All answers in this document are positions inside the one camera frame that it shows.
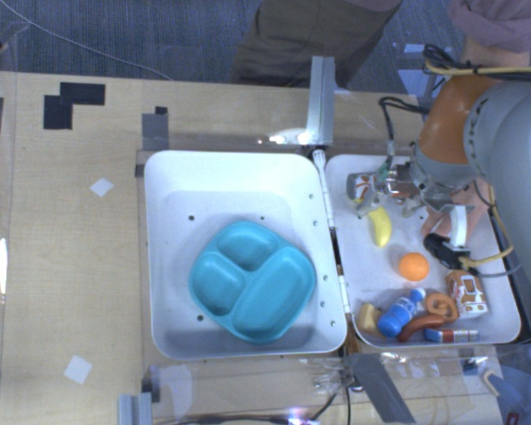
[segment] blue plate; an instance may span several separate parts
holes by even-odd
[[[193,300],[218,324],[253,344],[280,338],[315,288],[304,253],[257,223],[223,228],[204,248],[189,276]]]

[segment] brown donut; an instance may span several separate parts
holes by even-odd
[[[451,323],[458,319],[458,308],[452,297],[442,293],[431,293],[425,297],[425,306],[429,313],[444,317],[444,322]]]
[[[418,316],[405,324],[404,328],[401,329],[401,332],[397,336],[397,340],[400,342],[406,342],[418,330],[424,328],[440,328],[445,322],[446,320],[444,319],[444,316],[434,313]]]

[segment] shirt sleeve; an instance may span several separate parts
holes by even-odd
[[[452,0],[448,13],[456,27],[482,45],[531,50],[531,0]]]

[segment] person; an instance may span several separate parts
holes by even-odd
[[[237,46],[231,81],[282,87],[308,86],[312,56],[335,58],[335,81],[346,88],[381,39],[403,0],[262,0]],[[482,66],[528,66],[531,0],[451,0],[448,14],[465,34],[461,60]],[[483,197],[488,184],[476,182]],[[474,205],[472,232],[488,207],[471,185],[453,195]],[[450,220],[429,211],[421,232],[447,236]]]

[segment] white square marker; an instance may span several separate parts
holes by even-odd
[[[95,182],[92,186],[90,186],[90,190],[92,190],[99,197],[104,197],[106,193],[113,187],[114,187],[114,184],[112,184],[105,178],[101,178],[100,180]]]
[[[78,384],[84,384],[92,364],[79,356],[73,356],[63,375]]]

